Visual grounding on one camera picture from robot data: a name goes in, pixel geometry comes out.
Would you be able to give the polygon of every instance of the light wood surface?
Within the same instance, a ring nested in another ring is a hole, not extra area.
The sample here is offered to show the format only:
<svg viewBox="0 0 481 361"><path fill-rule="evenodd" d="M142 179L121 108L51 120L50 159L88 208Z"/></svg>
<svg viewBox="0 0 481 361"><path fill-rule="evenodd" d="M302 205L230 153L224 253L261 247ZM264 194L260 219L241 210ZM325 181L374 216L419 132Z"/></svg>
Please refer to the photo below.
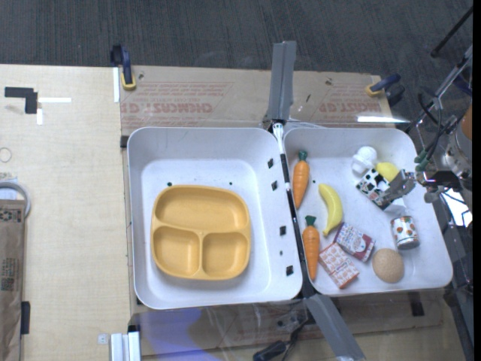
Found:
<svg viewBox="0 0 481 361"><path fill-rule="evenodd" d="M24 99L0 97L0 146L32 199L25 301L32 306L24 360L106 360L101 333L126 332L129 272L120 118L112 68L0 65L4 86L34 88L44 124Z"/></svg>

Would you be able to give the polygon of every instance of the yellow divided plate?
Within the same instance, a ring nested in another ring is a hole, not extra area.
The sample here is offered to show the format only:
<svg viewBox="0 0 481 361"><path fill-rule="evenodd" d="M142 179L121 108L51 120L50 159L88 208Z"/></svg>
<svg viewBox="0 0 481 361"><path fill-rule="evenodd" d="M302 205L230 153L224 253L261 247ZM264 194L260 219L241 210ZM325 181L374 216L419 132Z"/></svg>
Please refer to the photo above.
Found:
<svg viewBox="0 0 481 361"><path fill-rule="evenodd" d="M154 202L152 256L175 277L233 278L249 262L250 229L249 210L238 194L217 187L171 186Z"/></svg>

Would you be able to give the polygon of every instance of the gray ring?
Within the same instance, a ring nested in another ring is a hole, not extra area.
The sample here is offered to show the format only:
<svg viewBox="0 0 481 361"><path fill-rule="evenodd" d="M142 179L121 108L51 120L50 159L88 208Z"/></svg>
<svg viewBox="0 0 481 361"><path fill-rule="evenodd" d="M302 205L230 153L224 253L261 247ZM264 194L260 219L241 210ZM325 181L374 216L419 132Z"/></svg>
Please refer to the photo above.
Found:
<svg viewBox="0 0 481 361"><path fill-rule="evenodd" d="M12 159L12 151L11 151L11 149L8 148L8 147L0 147L0 153L1 153L3 150L8 151L8 152L10 153L10 156L9 156L8 159L6 159L6 160L0 159L0 162L2 162L2 163L10 162L10 159Z"/></svg>
<svg viewBox="0 0 481 361"><path fill-rule="evenodd" d="M23 186L20 186L19 184L16 184L14 182L7 182L5 180L0 180L0 189L12 189L16 190L18 193L20 193L23 198L25 199L25 218L28 217L29 212L30 212L30 197L27 191Z"/></svg>

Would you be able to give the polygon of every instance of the dark gray floor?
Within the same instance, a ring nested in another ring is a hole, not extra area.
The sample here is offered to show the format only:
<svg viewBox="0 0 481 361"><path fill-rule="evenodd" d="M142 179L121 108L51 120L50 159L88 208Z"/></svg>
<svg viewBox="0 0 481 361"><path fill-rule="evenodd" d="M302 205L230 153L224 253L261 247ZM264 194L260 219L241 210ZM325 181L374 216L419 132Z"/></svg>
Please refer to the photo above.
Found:
<svg viewBox="0 0 481 361"><path fill-rule="evenodd" d="M273 43L298 44L296 70L399 73L395 115L414 119L473 41L472 16L431 50L473 0L0 0L0 63L109 66L122 43L134 65L270 69ZM454 89L448 113L469 100Z"/></svg>

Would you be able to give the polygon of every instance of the wooden table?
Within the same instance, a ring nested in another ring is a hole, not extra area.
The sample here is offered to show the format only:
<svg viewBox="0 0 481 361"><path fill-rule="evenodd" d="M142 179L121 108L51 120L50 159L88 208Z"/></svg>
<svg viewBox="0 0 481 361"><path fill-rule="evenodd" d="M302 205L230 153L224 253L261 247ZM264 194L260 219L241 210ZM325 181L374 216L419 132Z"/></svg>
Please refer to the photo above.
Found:
<svg viewBox="0 0 481 361"><path fill-rule="evenodd" d="M12 152L0 172L16 176L32 200L23 290L32 306L30 333L23 336L25 361L107 360L108 335L125 333L134 312L115 71L0 65L2 86L31 87L39 98L52 98L42 104L38 125L35 115L25 114L23 99L0 96L0 147ZM260 92L264 98L268 88ZM368 359L460 359L450 310L441 310L443 322L436 326L386 328L356 338ZM236 352L247 358L262 347ZM333 359L322 339L302 341L292 359L306 359L304 352ZM223 359L222 351L211 353Z"/></svg>

